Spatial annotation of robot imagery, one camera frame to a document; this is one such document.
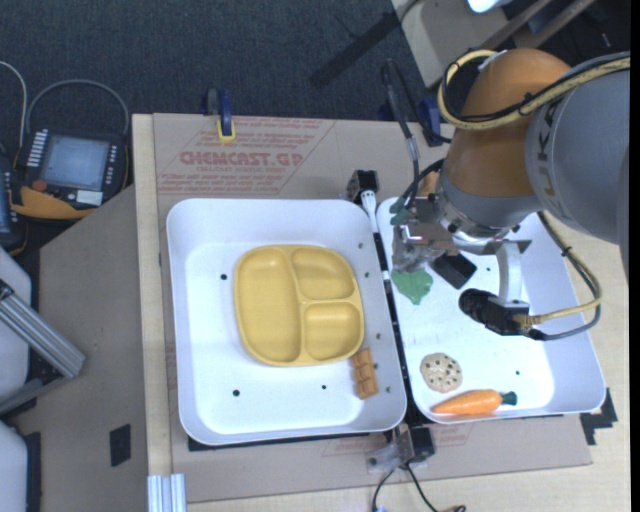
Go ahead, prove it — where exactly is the green lettuce leaf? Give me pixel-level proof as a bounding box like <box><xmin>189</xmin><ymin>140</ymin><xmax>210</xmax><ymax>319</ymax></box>
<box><xmin>390</xmin><ymin>268</ymin><xmax>435</xmax><ymax>307</ymax></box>

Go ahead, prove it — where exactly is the orange carrot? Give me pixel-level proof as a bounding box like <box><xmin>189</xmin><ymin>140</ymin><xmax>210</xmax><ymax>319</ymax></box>
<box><xmin>431</xmin><ymin>389</ymin><xmax>519</xmax><ymax>417</ymax></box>

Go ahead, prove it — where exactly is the orange-brown segmented bar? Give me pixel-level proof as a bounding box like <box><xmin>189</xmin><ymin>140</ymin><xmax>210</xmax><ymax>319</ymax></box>
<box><xmin>349</xmin><ymin>347</ymin><xmax>380</xmax><ymax>401</ymax></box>

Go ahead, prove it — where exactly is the black rectangular block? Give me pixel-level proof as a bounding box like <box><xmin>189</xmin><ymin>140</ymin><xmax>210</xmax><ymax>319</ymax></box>
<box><xmin>431</xmin><ymin>253</ymin><xmax>478</xmax><ymax>290</ymax></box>

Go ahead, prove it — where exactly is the beige chocolate chip biscuit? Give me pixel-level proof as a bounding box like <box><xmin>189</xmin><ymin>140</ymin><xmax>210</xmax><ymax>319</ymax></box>
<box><xmin>419</xmin><ymin>352</ymin><xmax>464</xmax><ymax>393</ymax></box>

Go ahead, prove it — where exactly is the white plastic tray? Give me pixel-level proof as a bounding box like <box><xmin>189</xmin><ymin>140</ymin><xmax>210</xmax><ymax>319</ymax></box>
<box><xmin>165</xmin><ymin>197</ymin><xmax>409</xmax><ymax>446</ymax></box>
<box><xmin>375</xmin><ymin>195</ymin><xmax>608</xmax><ymax>426</ymax></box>

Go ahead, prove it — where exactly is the brown cardboard board red print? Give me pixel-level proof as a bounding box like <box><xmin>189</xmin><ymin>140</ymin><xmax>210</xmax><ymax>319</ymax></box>
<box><xmin>152</xmin><ymin>113</ymin><xmax>594</xmax><ymax>504</ymax></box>

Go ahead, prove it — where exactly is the black cylinder on white bracket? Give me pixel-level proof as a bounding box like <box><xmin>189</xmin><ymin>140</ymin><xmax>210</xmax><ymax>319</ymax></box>
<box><xmin>458</xmin><ymin>239</ymin><xmax>532</xmax><ymax>337</ymax></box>

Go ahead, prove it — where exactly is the black block with thin wires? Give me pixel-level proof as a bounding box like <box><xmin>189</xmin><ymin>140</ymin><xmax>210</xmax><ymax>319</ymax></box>
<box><xmin>394</xmin><ymin>425</ymin><xmax>436</xmax><ymax>464</ymax></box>
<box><xmin>348</xmin><ymin>169</ymin><xmax>378</xmax><ymax>202</ymax></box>

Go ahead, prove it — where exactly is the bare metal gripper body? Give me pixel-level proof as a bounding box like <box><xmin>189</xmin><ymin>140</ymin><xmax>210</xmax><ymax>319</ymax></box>
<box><xmin>397</xmin><ymin>195</ymin><xmax>512</xmax><ymax>255</ymax></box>

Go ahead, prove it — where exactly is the yellow divided plate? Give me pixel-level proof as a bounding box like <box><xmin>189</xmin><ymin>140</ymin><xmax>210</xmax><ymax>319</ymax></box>
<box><xmin>233</xmin><ymin>244</ymin><xmax>365</xmax><ymax>368</ymax></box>

